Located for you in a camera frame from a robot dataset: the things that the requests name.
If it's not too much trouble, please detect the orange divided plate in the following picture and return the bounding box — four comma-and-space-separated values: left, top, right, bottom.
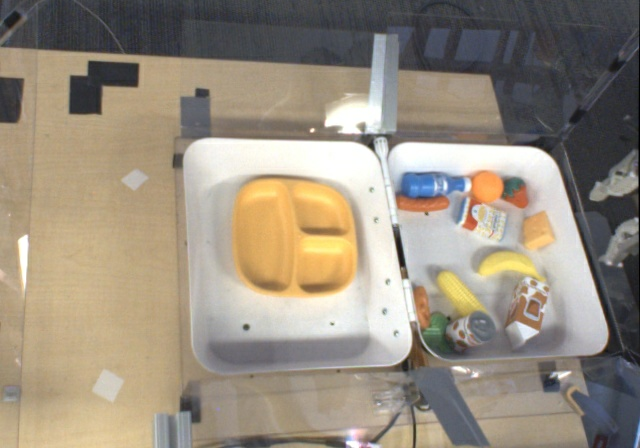
231, 176, 359, 298

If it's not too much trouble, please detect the thin black and white rod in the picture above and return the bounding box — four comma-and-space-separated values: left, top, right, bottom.
373, 136, 420, 371

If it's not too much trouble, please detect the red sausage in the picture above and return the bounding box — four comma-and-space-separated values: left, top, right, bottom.
395, 193, 451, 213

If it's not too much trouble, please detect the blue plastic bottle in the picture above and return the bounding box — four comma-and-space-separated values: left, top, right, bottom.
400, 171, 473, 199

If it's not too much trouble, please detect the white plastic tray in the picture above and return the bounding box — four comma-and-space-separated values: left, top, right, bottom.
181, 136, 414, 376
387, 141, 610, 363

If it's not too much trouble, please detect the red and yellow packet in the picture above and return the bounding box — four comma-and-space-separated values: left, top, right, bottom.
455, 196, 509, 243

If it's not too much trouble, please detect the orange ball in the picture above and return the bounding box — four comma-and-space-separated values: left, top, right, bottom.
471, 170, 505, 205

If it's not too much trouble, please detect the yellow corn cob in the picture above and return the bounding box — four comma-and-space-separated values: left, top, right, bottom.
436, 270, 490, 319

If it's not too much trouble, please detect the green broccoli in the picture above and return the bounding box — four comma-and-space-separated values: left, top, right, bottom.
421, 312, 455, 355

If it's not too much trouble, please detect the red strawberry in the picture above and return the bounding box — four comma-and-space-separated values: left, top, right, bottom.
501, 176, 530, 210

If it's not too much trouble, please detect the yellow banana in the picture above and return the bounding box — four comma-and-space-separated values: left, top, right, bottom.
477, 250, 547, 284

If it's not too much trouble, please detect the orange and white can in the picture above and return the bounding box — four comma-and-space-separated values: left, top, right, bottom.
445, 310, 498, 354

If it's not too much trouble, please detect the orange cheese wedge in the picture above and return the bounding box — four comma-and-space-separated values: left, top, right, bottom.
522, 210, 556, 252

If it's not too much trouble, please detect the brown and white carton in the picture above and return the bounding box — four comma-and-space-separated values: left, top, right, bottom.
504, 276, 552, 352

